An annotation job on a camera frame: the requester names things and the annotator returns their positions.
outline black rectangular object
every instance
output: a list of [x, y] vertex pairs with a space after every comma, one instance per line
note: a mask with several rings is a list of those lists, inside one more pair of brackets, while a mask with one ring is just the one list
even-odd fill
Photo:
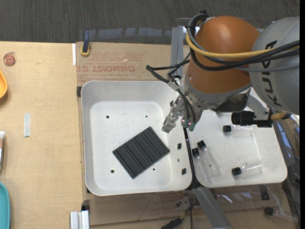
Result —
[[170, 150], [151, 127], [113, 151], [119, 162], [135, 178]]

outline black bottle cap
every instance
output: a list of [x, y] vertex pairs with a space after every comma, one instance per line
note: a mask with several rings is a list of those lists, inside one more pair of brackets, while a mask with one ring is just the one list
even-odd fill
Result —
[[236, 168], [232, 169], [233, 176], [240, 175], [241, 173], [242, 173], [242, 170], [240, 169], [240, 167], [236, 167]]
[[198, 155], [200, 155], [199, 149], [198, 149], [197, 147], [195, 147], [195, 148], [192, 149], [192, 155], [193, 155], [193, 156], [198, 156]]
[[204, 143], [203, 140], [201, 140], [200, 142], [198, 142], [197, 145], [198, 145], [199, 148], [204, 148], [204, 147], [206, 147], [206, 145], [205, 145], [205, 143]]
[[227, 132], [231, 132], [232, 131], [232, 127], [230, 125], [224, 125], [223, 126], [223, 132], [227, 133]]
[[271, 216], [271, 215], [273, 215], [273, 212], [274, 212], [274, 209], [273, 209], [273, 208], [270, 208], [270, 207], [265, 207], [265, 208], [264, 208], [264, 213], [265, 213], [265, 215]]

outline table surface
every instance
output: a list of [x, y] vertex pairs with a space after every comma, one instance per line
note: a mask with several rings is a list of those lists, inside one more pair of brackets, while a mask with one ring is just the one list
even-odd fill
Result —
[[[8, 92], [0, 100], [0, 131], [5, 131], [6, 138], [0, 182], [10, 195], [11, 229], [69, 228], [69, 213], [80, 211], [83, 202], [72, 44], [0, 42], [0, 55], [8, 52], [15, 52], [16, 63], [6, 66], [0, 62], [8, 82]], [[31, 116], [30, 136], [23, 137], [27, 113]], [[248, 219], [253, 221], [258, 214], [261, 211], [228, 213], [234, 228], [249, 226]], [[197, 220], [205, 220], [202, 223], [209, 227], [206, 218]], [[159, 228], [167, 222], [94, 228]], [[284, 226], [276, 228], [293, 228]], [[255, 222], [249, 228], [257, 228]]]

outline dark floor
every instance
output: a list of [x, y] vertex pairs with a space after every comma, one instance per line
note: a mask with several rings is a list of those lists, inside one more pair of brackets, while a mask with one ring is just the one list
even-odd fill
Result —
[[300, 0], [0, 0], [0, 41], [75, 42], [90, 29], [96, 41], [164, 44], [178, 18], [202, 9], [262, 27], [299, 16]]

